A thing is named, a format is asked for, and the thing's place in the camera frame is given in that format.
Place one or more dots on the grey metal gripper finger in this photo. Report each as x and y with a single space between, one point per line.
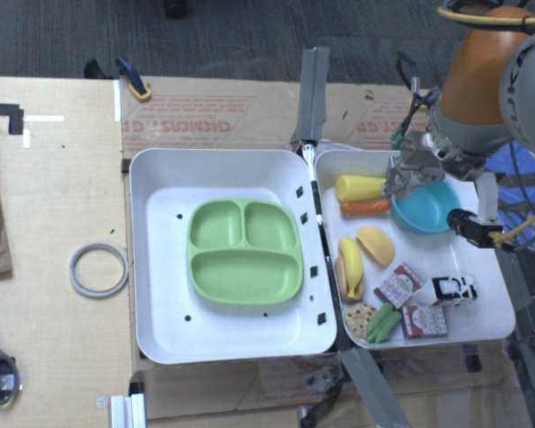
405 183
389 187

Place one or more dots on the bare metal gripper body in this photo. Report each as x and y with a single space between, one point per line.
421 161

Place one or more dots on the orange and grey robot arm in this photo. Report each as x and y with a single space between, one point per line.
472 83

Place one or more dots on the yellow cylinder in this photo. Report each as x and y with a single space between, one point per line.
359 187

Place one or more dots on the orange carrot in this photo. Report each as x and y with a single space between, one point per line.
365 207

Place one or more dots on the blue bowl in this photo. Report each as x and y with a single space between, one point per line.
423 212

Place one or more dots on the tan taco shell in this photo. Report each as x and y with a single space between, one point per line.
376 245

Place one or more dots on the yellow banana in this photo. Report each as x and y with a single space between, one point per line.
352 261

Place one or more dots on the white plastic tray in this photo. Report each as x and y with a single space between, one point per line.
455 265
169 283

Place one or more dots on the black and white carton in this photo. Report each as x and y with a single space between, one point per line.
455 290

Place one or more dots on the chocolate chip biscuit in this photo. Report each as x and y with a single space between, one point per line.
356 319

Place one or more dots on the green beans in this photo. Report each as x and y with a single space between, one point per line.
383 326

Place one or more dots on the green divided plate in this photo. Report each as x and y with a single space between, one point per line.
245 274

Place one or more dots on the brown cardboard board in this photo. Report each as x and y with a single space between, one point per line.
214 118

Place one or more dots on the black caster wheel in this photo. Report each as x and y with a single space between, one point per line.
175 6

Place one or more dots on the grey tape roll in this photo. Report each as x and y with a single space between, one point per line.
76 279

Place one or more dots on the black cylinder on white bracket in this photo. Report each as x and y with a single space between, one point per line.
472 227

